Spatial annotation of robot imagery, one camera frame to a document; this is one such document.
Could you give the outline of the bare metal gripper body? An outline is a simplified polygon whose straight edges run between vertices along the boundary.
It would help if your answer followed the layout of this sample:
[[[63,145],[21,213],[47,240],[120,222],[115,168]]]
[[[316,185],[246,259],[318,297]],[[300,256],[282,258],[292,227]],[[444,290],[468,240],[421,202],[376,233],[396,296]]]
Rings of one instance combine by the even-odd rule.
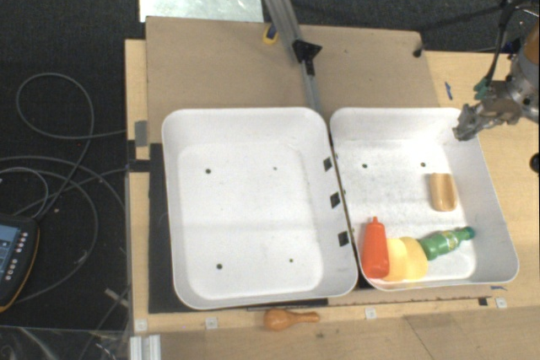
[[[507,76],[491,83],[483,78],[475,86],[475,99],[479,101],[475,114],[481,127],[515,125],[522,118],[538,124],[538,91],[536,78]]]

